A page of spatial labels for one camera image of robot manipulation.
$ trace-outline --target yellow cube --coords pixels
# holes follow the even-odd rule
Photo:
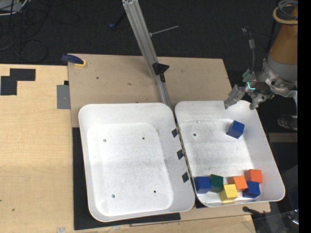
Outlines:
[[[238,190],[235,184],[224,184],[224,188],[219,192],[222,202],[232,201],[238,197]]]

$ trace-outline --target wooden table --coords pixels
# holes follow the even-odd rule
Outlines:
[[[135,88],[137,97],[124,97],[117,102],[159,101],[156,83],[143,70],[140,56],[77,55],[87,64],[98,68],[108,66],[127,69],[136,68],[133,78],[129,73],[120,76],[106,72],[96,74],[96,80],[109,87],[105,89],[105,102],[115,101],[121,83]],[[159,61],[170,65],[166,72],[168,91],[172,104],[181,100],[223,100],[231,90],[223,61],[220,59],[164,58]],[[64,228],[66,233],[111,232],[116,228],[103,227],[89,230],[74,230],[73,215],[73,170],[72,128],[76,127],[76,112],[88,99],[78,100],[83,88],[76,82],[81,76],[71,72],[68,66],[0,65],[0,76],[9,76],[11,68],[35,69],[35,81],[18,81],[16,96],[0,96],[0,231],[6,233],[56,233]],[[118,82],[111,81],[112,76]],[[56,86],[69,80],[71,110],[57,109]],[[250,203],[252,209],[269,212],[268,202]],[[195,206],[180,213],[181,220],[165,223],[121,225],[121,232],[250,232],[254,226],[243,205],[216,208]]]

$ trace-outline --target blue and yellow clamp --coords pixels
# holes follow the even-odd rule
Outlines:
[[[75,67],[85,67],[86,61],[71,54],[63,54],[62,61],[71,62]]]

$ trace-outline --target green cube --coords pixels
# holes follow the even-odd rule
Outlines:
[[[220,192],[224,188],[224,178],[222,176],[211,174],[209,178],[211,192]]]

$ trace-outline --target metal post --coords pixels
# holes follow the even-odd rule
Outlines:
[[[156,52],[152,44],[150,33],[147,29],[145,19],[142,15],[138,0],[122,0],[125,12],[133,29],[140,51],[148,65],[151,78],[155,78],[160,92],[161,100],[164,104],[171,107],[170,98],[167,92],[165,81],[160,75],[156,75],[153,64],[158,63]]]

